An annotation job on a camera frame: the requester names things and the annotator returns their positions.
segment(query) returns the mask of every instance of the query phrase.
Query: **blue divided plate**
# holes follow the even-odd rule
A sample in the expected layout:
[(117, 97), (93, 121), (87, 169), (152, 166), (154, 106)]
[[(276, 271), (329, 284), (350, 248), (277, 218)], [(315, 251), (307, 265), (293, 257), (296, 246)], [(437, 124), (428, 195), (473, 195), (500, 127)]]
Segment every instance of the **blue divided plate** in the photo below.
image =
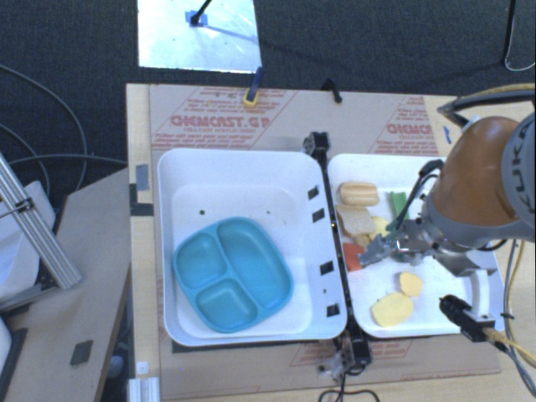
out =
[(291, 299), (294, 282), (281, 253), (253, 220), (211, 224), (175, 250), (173, 269), (204, 323), (238, 332), (262, 322)]

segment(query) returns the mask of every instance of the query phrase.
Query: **black carpet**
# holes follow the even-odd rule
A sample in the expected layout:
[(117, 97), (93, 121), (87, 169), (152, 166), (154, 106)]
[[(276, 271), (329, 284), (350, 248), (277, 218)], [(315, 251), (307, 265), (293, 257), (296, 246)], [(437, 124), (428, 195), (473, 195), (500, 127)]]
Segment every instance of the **black carpet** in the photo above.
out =
[[(509, 0), (254, 0), (263, 86), (461, 95), (534, 82), (501, 66)], [(536, 0), (518, 0), (512, 63), (534, 61)], [(137, 0), (0, 0), (0, 64), (50, 88), (80, 118), (91, 154), (126, 159), (125, 85), (246, 86), (250, 75), (137, 66)], [(36, 152), (82, 152), (76, 125), (43, 92), (0, 70), (0, 123)], [(28, 155), (0, 130), (0, 151)], [(56, 207), (81, 163), (47, 161)], [(14, 166), (26, 183), (42, 178)], [(91, 162), (85, 183), (117, 170)]]

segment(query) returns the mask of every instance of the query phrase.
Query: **black pole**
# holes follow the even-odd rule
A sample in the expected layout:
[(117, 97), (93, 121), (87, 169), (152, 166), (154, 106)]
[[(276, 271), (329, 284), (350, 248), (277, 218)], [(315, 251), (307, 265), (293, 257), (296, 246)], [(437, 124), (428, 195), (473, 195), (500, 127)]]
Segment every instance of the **black pole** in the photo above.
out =
[(212, 0), (206, 0), (206, 2), (203, 3), (203, 6), (201, 6), (198, 12), (190, 18), (191, 25), (195, 27), (199, 24), (199, 19), (201, 18), (201, 15), (203, 15), (205, 9), (209, 6), (210, 2), (212, 2)]
[(504, 49), (502, 50), (503, 61), (508, 57), (508, 51), (510, 50), (510, 43), (512, 42), (513, 18), (516, 13), (516, 1), (517, 0), (510, 0), (510, 8), (508, 9), (508, 23), (506, 26), (506, 37), (504, 38)]

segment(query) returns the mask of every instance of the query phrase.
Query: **cable connector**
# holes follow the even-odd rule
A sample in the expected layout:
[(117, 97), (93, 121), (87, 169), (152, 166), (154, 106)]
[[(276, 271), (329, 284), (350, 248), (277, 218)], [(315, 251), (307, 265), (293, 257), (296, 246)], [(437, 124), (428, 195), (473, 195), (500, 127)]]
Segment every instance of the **cable connector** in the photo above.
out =
[(484, 328), (494, 327), (495, 320), (491, 317), (477, 317), (472, 314), (472, 307), (462, 299), (447, 295), (440, 298), (439, 308), (446, 317), (460, 327), (460, 332), (474, 343), (488, 340)]

